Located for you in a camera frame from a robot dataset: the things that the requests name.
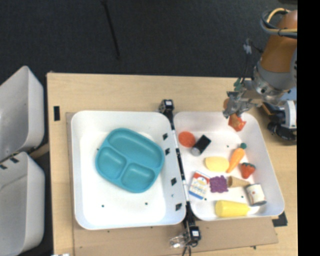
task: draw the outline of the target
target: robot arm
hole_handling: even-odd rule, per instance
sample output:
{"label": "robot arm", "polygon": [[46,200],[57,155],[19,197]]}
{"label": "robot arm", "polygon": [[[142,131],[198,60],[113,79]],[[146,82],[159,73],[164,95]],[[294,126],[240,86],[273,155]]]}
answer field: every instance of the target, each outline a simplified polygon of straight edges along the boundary
{"label": "robot arm", "polygon": [[[283,17],[277,26],[274,26],[270,24],[270,20],[276,14],[281,14]],[[229,124],[239,131],[237,125],[242,122],[243,112],[253,106],[268,104],[286,115],[284,119],[278,120],[282,130],[289,129],[291,130],[289,133],[296,133],[296,112],[293,110],[292,102],[288,103],[284,96],[292,88],[297,87],[298,11],[283,8],[266,11],[262,15],[260,24],[262,29],[270,34],[270,38],[253,70],[253,78],[251,80],[239,78],[234,84],[234,91],[227,92],[228,99],[224,105],[223,115],[229,117]],[[250,45],[248,41],[246,43],[245,49],[248,51]],[[295,139],[295,135],[283,136],[282,133],[281,136],[287,140]]]}

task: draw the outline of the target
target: wooden table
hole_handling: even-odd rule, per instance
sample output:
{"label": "wooden table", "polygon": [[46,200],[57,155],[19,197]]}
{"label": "wooden table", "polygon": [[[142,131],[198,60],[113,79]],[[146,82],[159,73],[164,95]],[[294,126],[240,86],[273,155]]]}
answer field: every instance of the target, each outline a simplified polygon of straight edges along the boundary
{"label": "wooden table", "polygon": [[[175,112],[222,111],[234,78],[151,75],[47,74],[48,130],[51,170],[53,249],[55,254],[181,255],[169,239],[183,230],[172,226],[90,231],[74,219],[69,174],[66,114],[82,110],[155,111],[172,99]],[[260,124],[283,197],[288,226],[274,228],[270,217],[197,221],[202,240],[196,256],[298,255],[297,146],[267,130],[261,108],[249,111]]]}

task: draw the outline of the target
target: white plastic container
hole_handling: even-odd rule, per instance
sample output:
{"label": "white plastic container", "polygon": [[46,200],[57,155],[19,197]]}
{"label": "white plastic container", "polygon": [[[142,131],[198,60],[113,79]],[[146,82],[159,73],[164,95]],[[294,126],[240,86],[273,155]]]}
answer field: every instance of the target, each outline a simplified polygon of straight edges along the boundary
{"label": "white plastic container", "polygon": [[44,235],[45,174],[25,152],[0,167],[0,256],[15,256]]}
{"label": "white plastic container", "polygon": [[44,235],[45,174],[26,153],[41,144],[44,119],[43,87],[23,66],[0,85],[0,256],[28,251]]}
{"label": "white plastic container", "polygon": [[[173,225],[186,215],[186,199],[169,120],[157,112],[80,111],[69,127],[74,214],[85,229]],[[145,192],[132,193],[104,179],[95,159],[107,135],[133,130],[157,143],[165,154],[162,170]]]}
{"label": "white plastic container", "polygon": [[[285,208],[285,202],[275,175],[270,157],[257,120],[249,113],[244,113],[242,119],[247,123],[242,131],[236,132],[228,125],[228,120],[222,112],[179,112],[174,116],[177,135],[183,131],[191,132],[196,140],[202,135],[207,136],[211,143],[200,156],[191,154],[191,149],[179,144],[182,164],[187,184],[190,184],[194,172],[200,171],[209,177],[223,175],[242,179],[239,166],[231,173],[214,172],[207,169],[204,163],[206,157],[219,156],[230,159],[234,149],[241,143],[246,143],[245,156],[242,162],[255,165],[256,171],[246,179],[251,184],[259,183],[265,194],[267,203],[261,206],[251,206],[247,216],[234,218],[254,218],[278,216]],[[228,192],[212,193],[207,190],[205,199],[199,200],[190,196],[192,212],[203,221],[225,220],[215,213],[215,203],[218,200],[228,200],[250,205],[246,190],[243,187],[229,188]]]}
{"label": "white plastic container", "polygon": [[0,162],[40,145],[45,134],[44,89],[27,66],[0,85]]}

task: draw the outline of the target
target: carrot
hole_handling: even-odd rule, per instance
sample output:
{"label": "carrot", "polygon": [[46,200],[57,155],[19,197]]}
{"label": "carrot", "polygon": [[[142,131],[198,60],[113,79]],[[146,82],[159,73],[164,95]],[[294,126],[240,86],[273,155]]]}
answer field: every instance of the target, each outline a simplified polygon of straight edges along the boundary
{"label": "carrot", "polygon": [[236,166],[240,163],[241,159],[245,156],[247,145],[245,143],[241,143],[240,147],[238,147],[231,156],[229,161],[229,168],[226,170],[227,173],[231,173],[231,171],[236,168]]}

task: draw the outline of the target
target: blue plate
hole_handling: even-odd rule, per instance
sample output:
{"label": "blue plate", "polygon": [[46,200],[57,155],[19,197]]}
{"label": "blue plate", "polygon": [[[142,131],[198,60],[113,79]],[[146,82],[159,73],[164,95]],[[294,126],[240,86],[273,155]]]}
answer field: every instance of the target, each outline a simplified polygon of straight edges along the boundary
{"label": "blue plate", "polygon": [[99,148],[95,167],[113,184],[133,193],[148,190],[156,181],[165,161],[159,145],[127,129],[114,129]]}

